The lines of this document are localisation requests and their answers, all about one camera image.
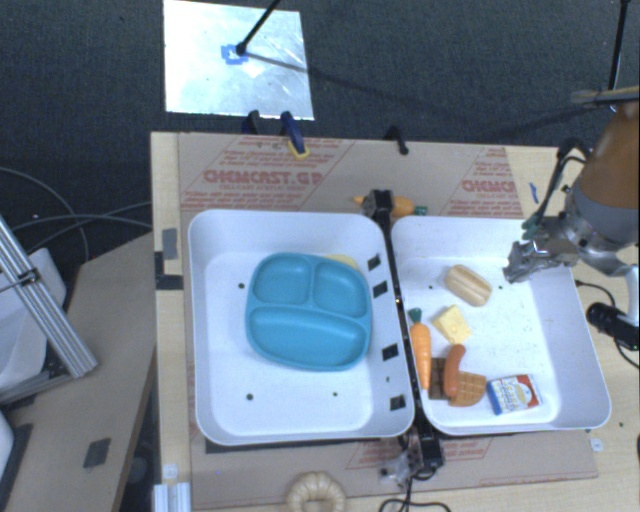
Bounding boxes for brown cardboard board red print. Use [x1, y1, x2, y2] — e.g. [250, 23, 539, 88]
[176, 131, 600, 510]

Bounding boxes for blue divided plate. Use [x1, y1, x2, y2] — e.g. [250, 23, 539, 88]
[244, 251, 374, 373]

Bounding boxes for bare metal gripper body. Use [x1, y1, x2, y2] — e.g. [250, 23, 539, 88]
[528, 214, 604, 272]

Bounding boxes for beige toy bread bun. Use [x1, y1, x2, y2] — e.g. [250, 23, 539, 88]
[443, 264, 494, 308]

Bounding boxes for brown toy waffle biscuit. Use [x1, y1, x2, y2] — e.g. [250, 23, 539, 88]
[447, 370, 488, 408]

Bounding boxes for pale yellow toy food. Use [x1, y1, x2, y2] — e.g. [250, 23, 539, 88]
[323, 253, 361, 272]

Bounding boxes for yellow toy cheese wedge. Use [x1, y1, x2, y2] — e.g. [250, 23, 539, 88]
[431, 304, 473, 346]

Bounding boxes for black cylinder on white bracket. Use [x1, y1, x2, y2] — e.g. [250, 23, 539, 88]
[579, 247, 640, 352]

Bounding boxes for beige toy doughnut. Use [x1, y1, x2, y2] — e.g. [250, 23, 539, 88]
[285, 470, 348, 512]

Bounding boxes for orange toy carrot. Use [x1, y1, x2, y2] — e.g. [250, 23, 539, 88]
[407, 307, 433, 393]

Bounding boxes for blue and red small carton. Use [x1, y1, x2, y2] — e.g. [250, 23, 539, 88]
[485, 373, 545, 417]

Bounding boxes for orange yellow toy food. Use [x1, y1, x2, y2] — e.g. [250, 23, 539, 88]
[352, 194, 416, 219]

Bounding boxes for orange toy sausage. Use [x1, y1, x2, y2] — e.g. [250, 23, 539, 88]
[443, 343, 468, 398]

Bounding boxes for brown toy chocolate bar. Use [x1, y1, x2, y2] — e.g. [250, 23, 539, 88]
[427, 356, 449, 401]

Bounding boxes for thin black rod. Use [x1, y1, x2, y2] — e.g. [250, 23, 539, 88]
[377, 212, 426, 439]

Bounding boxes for black block with thin wires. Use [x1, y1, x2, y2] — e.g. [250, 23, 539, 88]
[366, 188, 395, 220]
[413, 430, 447, 480]

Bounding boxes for white plastic tray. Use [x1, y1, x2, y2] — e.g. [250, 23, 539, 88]
[187, 208, 417, 447]
[389, 214, 613, 437]

